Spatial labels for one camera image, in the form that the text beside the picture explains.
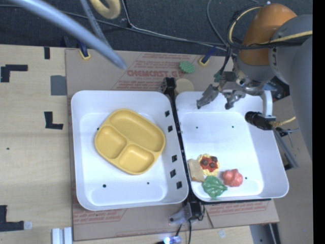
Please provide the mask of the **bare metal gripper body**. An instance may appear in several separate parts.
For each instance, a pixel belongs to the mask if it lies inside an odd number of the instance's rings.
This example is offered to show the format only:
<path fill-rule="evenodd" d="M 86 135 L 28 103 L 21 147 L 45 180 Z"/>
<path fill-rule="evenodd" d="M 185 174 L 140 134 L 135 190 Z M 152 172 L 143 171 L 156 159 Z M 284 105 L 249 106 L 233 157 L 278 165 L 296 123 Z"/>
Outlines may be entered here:
<path fill-rule="evenodd" d="M 218 91 L 229 94 L 240 91 L 255 96 L 257 94 L 257 82 L 249 78 L 242 71 L 223 72 L 219 80 Z"/>

